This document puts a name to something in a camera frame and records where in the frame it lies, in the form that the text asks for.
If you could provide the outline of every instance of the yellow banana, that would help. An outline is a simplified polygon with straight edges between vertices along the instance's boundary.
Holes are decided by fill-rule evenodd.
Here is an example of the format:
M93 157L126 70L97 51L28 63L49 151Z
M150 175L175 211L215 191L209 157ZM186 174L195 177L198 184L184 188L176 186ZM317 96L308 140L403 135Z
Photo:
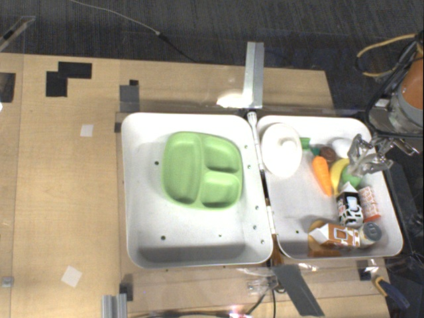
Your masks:
M337 160L330 168L331 185L333 186L334 194L339 193L339 183L343 169L349 165L349 159L344 158Z

